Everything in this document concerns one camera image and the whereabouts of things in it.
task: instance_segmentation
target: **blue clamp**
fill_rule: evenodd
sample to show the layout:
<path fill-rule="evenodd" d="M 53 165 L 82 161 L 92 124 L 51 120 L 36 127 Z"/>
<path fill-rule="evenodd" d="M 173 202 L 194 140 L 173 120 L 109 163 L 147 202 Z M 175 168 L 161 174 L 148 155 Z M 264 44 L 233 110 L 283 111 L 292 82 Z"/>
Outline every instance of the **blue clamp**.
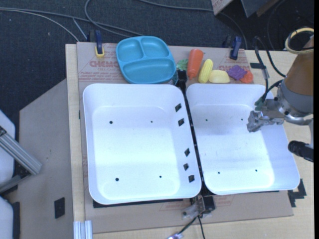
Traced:
<path fill-rule="evenodd" d="M 102 44 L 101 31 L 99 30 L 95 30 L 95 41 L 96 41 L 95 54 L 98 58 L 103 58 L 104 48 Z"/>
<path fill-rule="evenodd" d="M 233 49 L 230 51 L 230 55 L 229 55 L 231 59 L 237 60 L 238 50 L 240 48 L 241 42 L 242 40 L 241 40 L 241 37 L 239 36 L 236 36 L 235 39 L 233 40 Z"/>

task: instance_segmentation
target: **white object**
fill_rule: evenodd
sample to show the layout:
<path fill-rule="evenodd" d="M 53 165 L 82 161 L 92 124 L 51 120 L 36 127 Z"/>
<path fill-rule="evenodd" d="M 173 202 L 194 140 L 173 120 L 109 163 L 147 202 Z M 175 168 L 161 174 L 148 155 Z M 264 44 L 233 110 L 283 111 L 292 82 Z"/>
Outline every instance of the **white object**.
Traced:
<path fill-rule="evenodd" d="M 100 204 L 196 196 L 201 179 L 182 92 L 92 84 L 83 92 L 89 191 Z"/>
<path fill-rule="evenodd" d="M 264 91 L 264 86 L 250 84 L 193 84 L 187 89 L 204 181 L 211 192 L 226 195 L 298 186 L 300 177 L 283 125 L 247 130 L 249 113 Z"/>
<path fill-rule="evenodd" d="M 93 239 L 92 221 L 73 222 L 74 239 Z"/>
<path fill-rule="evenodd" d="M 12 239 L 13 208 L 5 199 L 0 197 L 0 238 Z"/>
<path fill-rule="evenodd" d="M 14 124 L 0 110 L 0 125 L 14 138 Z M 0 184 L 7 182 L 13 176 L 14 158 L 0 147 Z"/>

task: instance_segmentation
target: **hole in bin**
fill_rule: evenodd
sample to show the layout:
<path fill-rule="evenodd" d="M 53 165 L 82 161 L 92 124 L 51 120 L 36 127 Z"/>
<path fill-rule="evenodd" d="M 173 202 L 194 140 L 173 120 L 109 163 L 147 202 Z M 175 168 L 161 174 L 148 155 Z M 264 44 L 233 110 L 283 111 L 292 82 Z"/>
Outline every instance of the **hole in bin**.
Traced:
<path fill-rule="evenodd" d="M 189 175 L 188 177 L 189 182 L 192 182 L 195 180 L 195 176 L 194 175 Z"/>
<path fill-rule="evenodd" d="M 180 119 L 180 120 L 178 121 L 178 125 L 181 126 L 181 125 L 183 125 L 183 124 L 184 124 L 184 119 Z"/>
<path fill-rule="evenodd" d="M 177 112 L 180 108 L 181 108 L 181 104 L 178 104 L 177 106 L 175 106 L 175 111 Z"/>
<path fill-rule="evenodd" d="M 184 164 L 184 170 L 186 171 L 189 168 L 188 164 Z"/>
<path fill-rule="evenodd" d="M 188 157 L 188 155 L 190 154 L 189 148 L 187 148 L 187 150 L 184 151 L 184 153 L 185 153 L 186 157 Z"/>

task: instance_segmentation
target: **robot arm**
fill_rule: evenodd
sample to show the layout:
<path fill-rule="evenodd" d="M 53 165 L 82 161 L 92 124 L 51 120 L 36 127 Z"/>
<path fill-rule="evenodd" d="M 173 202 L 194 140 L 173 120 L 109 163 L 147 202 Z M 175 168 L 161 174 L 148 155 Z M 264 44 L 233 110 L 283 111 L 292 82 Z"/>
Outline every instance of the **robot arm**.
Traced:
<path fill-rule="evenodd" d="M 290 52 L 298 54 L 287 76 L 278 83 L 277 96 L 265 99 L 260 106 L 250 112 L 247 129 L 256 132 L 264 125 L 282 124 L 284 121 L 309 125 L 312 143 L 292 141 L 289 151 L 313 162 L 313 131 L 314 120 L 305 119 L 314 113 L 314 36 L 300 51 L 289 47 L 289 40 L 302 31 L 314 31 L 311 28 L 296 30 L 286 40 L 286 47 Z"/>

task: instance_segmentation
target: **blue plastic plate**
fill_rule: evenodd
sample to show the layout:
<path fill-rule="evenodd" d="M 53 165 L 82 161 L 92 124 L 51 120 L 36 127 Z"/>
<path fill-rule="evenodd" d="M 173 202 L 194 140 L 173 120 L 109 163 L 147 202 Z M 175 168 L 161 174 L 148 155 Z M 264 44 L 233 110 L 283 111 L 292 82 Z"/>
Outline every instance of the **blue plastic plate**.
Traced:
<path fill-rule="evenodd" d="M 134 84 L 168 82 L 176 72 L 174 58 L 166 43 L 154 36 L 120 41 L 116 56 L 124 78 Z"/>

